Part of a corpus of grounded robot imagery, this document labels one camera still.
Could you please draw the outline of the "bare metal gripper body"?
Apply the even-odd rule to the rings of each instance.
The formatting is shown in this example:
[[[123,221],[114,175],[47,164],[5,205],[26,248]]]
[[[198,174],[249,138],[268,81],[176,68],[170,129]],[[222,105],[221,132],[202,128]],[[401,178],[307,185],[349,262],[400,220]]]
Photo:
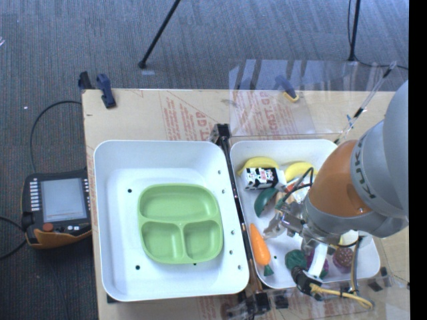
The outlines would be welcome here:
[[[320,235],[315,223],[309,218],[304,203],[291,202],[282,207],[284,212],[282,223],[292,224],[298,227],[298,235],[302,239],[302,245],[318,245],[321,243]]]

